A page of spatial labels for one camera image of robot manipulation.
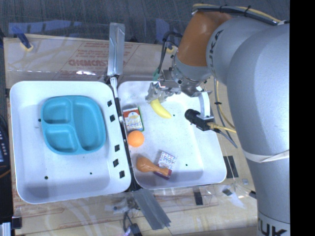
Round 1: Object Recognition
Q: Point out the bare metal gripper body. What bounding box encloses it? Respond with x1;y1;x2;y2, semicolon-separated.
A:
157;68;213;98

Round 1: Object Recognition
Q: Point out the yellow banana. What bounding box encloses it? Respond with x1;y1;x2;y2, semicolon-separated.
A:
150;98;172;119

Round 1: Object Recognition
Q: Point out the orange and white carton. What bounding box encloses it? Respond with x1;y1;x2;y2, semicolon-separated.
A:
122;106;145;132

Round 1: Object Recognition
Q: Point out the orange ball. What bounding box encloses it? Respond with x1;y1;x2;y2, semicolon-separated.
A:
127;130;145;148

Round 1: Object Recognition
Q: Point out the white and purple printed packet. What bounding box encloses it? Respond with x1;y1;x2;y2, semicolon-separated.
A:
153;150;178;180

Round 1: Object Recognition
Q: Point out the white plastic tray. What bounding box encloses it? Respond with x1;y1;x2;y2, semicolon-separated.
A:
9;80;132;205
117;80;227;191

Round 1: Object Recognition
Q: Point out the orange chicken drumstick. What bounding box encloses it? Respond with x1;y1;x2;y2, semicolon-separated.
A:
135;156;172;177

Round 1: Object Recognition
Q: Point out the blue divided plate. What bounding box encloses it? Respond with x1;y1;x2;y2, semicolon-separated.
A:
40;95;107;155

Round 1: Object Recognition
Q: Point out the brown cardboard board red print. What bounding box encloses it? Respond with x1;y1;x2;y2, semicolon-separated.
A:
3;33;258;236

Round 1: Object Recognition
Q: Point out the black cylinder on white bracket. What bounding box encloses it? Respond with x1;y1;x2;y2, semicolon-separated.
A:
184;90;215;132

